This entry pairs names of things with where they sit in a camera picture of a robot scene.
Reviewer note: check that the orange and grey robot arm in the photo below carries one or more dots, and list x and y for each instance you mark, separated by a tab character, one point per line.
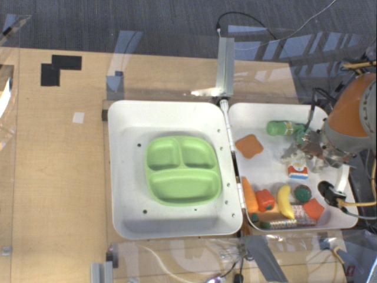
350	111

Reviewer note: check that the orange toast slice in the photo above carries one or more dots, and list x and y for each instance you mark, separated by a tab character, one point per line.
248	146

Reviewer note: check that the black cylinder on white bracket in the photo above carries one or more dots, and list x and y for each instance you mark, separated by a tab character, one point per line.
328	192

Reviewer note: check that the yellow banana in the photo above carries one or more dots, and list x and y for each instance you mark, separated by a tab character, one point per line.
284	200

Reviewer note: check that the white plastic tray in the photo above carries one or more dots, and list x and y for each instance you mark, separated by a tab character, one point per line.
123	169
265	169

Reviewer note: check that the red and white patterned packet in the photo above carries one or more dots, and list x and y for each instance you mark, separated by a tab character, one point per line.
294	223

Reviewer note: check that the orange carrot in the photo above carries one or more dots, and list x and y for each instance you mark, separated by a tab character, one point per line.
249	194

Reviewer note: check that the green divided plate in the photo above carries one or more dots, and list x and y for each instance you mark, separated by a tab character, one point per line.
182	184

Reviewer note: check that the green and red round vegetable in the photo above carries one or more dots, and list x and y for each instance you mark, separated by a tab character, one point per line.
302	193

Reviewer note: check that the orange cube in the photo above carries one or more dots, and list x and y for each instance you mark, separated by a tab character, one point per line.
313	208

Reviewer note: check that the red bell pepper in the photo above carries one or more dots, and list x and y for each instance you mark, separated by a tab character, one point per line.
265	200

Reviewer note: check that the white red blue carton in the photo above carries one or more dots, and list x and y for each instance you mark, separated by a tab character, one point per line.
298	169

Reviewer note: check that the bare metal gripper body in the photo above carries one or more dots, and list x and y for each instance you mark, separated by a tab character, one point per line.
313	146

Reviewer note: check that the green plastic bottle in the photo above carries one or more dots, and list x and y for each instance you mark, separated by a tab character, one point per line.
279	128

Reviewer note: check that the pale wood board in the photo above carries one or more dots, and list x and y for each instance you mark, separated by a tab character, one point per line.
59	172

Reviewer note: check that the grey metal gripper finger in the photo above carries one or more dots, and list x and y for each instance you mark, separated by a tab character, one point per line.
291	153
318	164

